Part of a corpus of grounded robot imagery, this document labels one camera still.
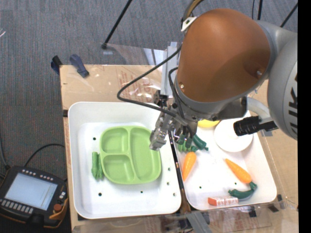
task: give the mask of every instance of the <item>gray carpet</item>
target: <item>gray carpet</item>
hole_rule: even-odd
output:
[[[128,0],[0,0],[0,136],[7,164],[24,165],[38,148],[64,144],[59,76],[51,69],[76,53],[85,64],[113,64],[105,41]],[[133,0],[110,43],[164,50],[182,42],[181,17],[191,0]],[[280,26],[298,0],[263,0],[261,20]],[[218,7],[257,19],[259,0],[205,0],[195,16]],[[284,26],[298,31],[298,9]],[[66,177],[63,147],[48,147],[28,166]],[[5,173],[0,163],[0,173]],[[36,230],[0,217],[0,232],[70,232],[69,213],[55,230]]]

